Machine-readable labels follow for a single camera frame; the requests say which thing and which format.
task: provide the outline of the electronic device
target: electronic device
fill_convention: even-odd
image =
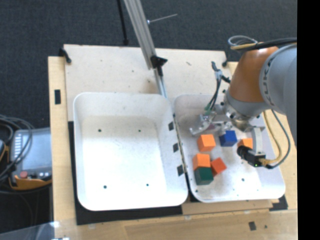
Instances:
[[[12,162],[17,158],[9,178],[14,190],[31,190],[50,184],[52,182],[50,128],[17,130],[11,141],[9,159]]]

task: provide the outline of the black floor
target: black floor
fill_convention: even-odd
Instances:
[[[234,35],[258,41],[297,36],[298,0],[141,2],[149,20],[178,14],[150,25],[156,48],[226,50]],[[129,45],[138,46],[124,6],[123,12]],[[49,126],[48,56],[57,56],[63,44],[122,42],[116,0],[0,0],[0,114]],[[48,189],[25,200],[0,194],[0,233],[49,220]]]

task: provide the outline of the black pole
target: black pole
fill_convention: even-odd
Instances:
[[[123,44],[125,46],[127,46],[129,44],[129,39],[127,37],[125,19],[124,19],[124,14],[123,14],[122,7],[121,7],[121,2],[120,2],[120,0],[116,0],[116,2],[118,5],[119,15],[120,15],[120,19],[121,19],[121,26],[122,26],[122,32],[123,32],[123,38],[124,38]]]

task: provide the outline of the blue block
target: blue block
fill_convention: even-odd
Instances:
[[[238,142],[236,132],[234,130],[226,130],[225,134],[219,136],[221,147],[232,147]]]

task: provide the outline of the black connector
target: black connector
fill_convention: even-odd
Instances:
[[[251,148],[247,146],[239,146],[236,150],[236,153],[244,160],[248,162],[249,165],[253,167],[261,167],[263,166],[262,163],[259,161],[260,159],[265,159],[266,155],[254,155],[250,151],[252,151]]]

